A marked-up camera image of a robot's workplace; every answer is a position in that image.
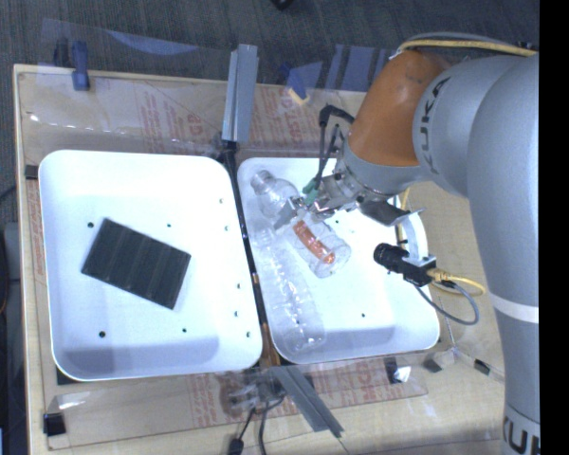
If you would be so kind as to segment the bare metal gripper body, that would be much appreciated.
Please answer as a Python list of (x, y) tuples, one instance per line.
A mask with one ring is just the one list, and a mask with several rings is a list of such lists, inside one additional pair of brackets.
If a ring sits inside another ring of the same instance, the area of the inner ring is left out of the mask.
[(315, 175), (297, 197), (303, 199), (307, 212), (311, 207), (337, 212), (354, 210), (366, 200), (366, 194), (357, 188), (355, 180), (348, 182), (347, 179), (345, 173)]

